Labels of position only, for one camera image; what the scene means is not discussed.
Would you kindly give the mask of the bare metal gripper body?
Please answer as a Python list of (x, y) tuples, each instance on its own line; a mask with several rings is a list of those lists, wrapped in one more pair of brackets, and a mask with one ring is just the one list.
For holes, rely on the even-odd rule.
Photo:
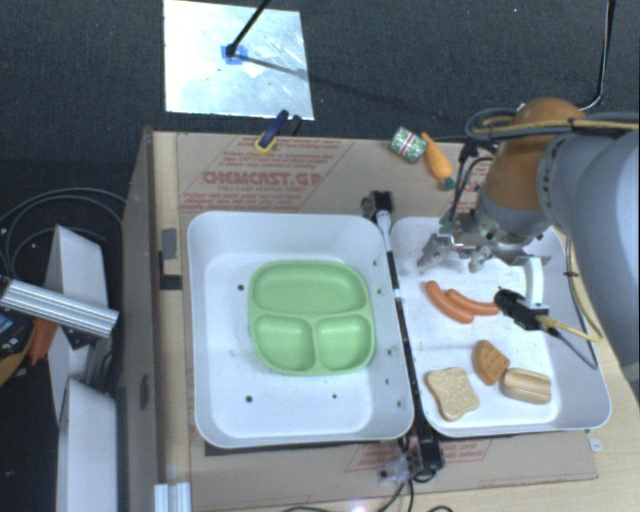
[(492, 259), (505, 264), (523, 264), (530, 255), (524, 247), (531, 242), (530, 237), (512, 234), (502, 229), (484, 212), (471, 211), (453, 215), (445, 213), (440, 221), (438, 233), (449, 235), (451, 249), (462, 259), (470, 258), (473, 250), (489, 249)]

